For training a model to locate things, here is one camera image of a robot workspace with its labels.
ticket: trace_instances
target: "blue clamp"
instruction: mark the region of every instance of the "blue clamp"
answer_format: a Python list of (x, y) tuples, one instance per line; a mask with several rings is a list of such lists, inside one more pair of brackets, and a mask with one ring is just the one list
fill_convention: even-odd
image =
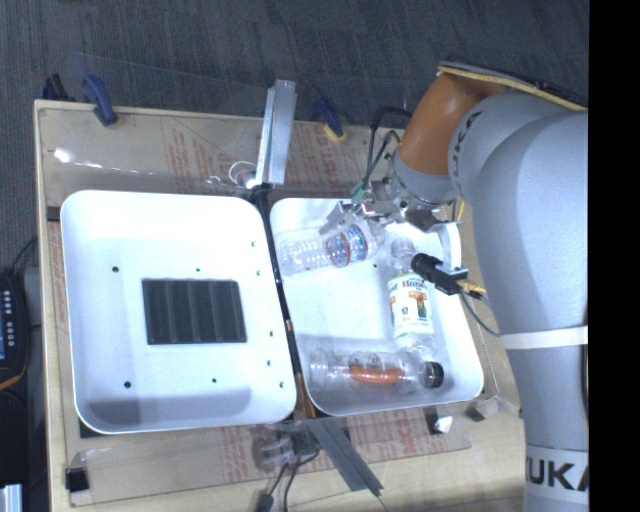
[(342, 129), (342, 122), (337, 112), (333, 109), (328, 101), (323, 99), (316, 100), (313, 104), (316, 111), (322, 115), (322, 118), (327, 123), (325, 132), (336, 142), (342, 141), (347, 137), (347, 134)]
[(103, 125), (109, 126), (118, 120), (113, 108), (111, 108), (111, 100), (107, 95), (107, 88), (99, 76), (91, 73), (85, 75), (82, 79), (82, 90), (87, 95), (87, 98), (92, 103), (95, 103), (96, 108), (93, 109), (93, 112)]

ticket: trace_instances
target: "dark gray floor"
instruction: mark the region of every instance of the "dark gray floor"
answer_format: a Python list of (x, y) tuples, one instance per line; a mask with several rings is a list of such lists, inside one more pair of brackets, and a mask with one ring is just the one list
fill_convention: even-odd
[(440, 60), (588, 100), (589, 13), (588, 0), (0, 1), (0, 267), (36, 234), (32, 103), (53, 73), (78, 100), (92, 71), (114, 104), (239, 115), (261, 115), (266, 88), (289, 79), (298, 119), (323, 96), (361, 124), (411, 110)]

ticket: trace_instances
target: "black device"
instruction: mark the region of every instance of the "black device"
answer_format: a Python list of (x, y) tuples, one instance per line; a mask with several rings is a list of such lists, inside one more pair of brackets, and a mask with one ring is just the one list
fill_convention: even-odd
[(15, 275), (0, 273), (0, 389), (17, 382), (27, 366), (29, 322)]

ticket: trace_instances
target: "white tape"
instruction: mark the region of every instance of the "white tape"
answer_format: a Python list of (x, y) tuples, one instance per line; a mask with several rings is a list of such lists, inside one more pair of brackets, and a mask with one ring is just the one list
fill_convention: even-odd
[(570, 347), (587, 345), (589, 326), (556, 329), (554, 331), (524, 332), (504, 334), (500, 336), (502, 345), (507, 350), (528, 350), (532, 348)]
[(552, 500), (587, 505), (589, 502), (589, 454), (527, 446), (526, 490)]

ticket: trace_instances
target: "bottle cap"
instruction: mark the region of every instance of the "bottle cap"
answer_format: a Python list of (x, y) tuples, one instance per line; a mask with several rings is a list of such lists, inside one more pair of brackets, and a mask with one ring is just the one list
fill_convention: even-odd
[(416, 247), (408, 238), (396, 238), (393, 242), (391, 242), (391, 255), (394, 258), (415, 253)]
[(439, 388), (444, 382), (444, 369), (440, 363), (427, 361), (424, 365), (424, 373), (422, 377), (424, 379), (423, 384), (425, 388)]

